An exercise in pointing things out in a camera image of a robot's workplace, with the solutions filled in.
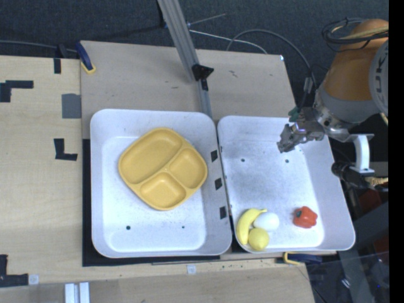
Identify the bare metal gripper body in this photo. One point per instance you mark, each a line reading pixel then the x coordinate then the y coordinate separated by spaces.
pixel 312 126

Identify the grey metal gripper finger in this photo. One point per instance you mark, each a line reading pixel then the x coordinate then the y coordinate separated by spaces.
pixel 288 146
pixel 286 132

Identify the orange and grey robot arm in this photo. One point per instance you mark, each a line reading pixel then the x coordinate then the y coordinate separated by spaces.
pixel 350 74

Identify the white plastic tray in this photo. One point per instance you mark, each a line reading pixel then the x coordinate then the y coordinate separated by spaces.
pixel 268 185
pixel 158 232

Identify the red bell pepper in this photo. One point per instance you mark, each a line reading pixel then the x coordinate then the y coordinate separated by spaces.
pixel 305 217

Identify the white egg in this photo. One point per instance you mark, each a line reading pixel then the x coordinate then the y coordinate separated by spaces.
pixel 267 221

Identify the yellow banana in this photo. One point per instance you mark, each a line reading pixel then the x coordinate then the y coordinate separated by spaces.
pixel 243 226

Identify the yellow lemon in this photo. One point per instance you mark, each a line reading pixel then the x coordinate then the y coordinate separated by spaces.
pixel 259 239

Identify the yellow divided plate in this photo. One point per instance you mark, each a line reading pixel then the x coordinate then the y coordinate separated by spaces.
pixel 158 166

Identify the pale wood board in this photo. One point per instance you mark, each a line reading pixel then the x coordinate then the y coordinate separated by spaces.
pixel 142 80

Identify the black cylinder on white bracket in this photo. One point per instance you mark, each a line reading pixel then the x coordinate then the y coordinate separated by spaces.
pixel 363 156

